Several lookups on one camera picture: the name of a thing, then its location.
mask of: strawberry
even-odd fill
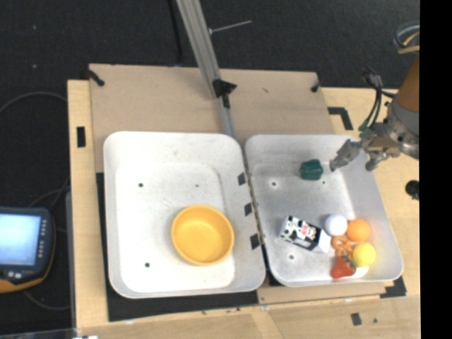
[[[355,271],[354,263],[346,255],[342,255],[337,257],[331,276],[335,279],[343,278],[344,276],[352,276]]]

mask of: white egg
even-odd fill
[[[340,236],[347,232],[347,219],[340,213],[329,215],[325,220],[325,231],[330,236]]]

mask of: plastic tray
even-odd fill
[[[116,132],[104,144],[109,279],[129,298],[246,292],[266,274],[242,150],[229,136]],[[230,220],[235,243],[221,263],[196,266],[171,240],[177,213],[208,205]]]
[[[330,171],[330,160],[349,138],[353,140],[338,135],[262,135],[246,142],[250,181],[270,271],[286,286],[387,281],[402,273],[402,256],[374,174],[364,167],[367,155],[361,152],[349,165]],[[321,179],[301,179],[301,163],[313,159],[321,161]],[[369,242],[377,252],[370,267],[339,280],[331,277],[333,248],[327,254],[312,252],[279,237],[288,215],[323,227],[331,213],[341,213],[348,220],[367,220],[372,229]]]

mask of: orange fruit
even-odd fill
[[[355,218],[347,226],[347,236],[355,242],[366,241],[370,236],[370,225],[362,218]]]

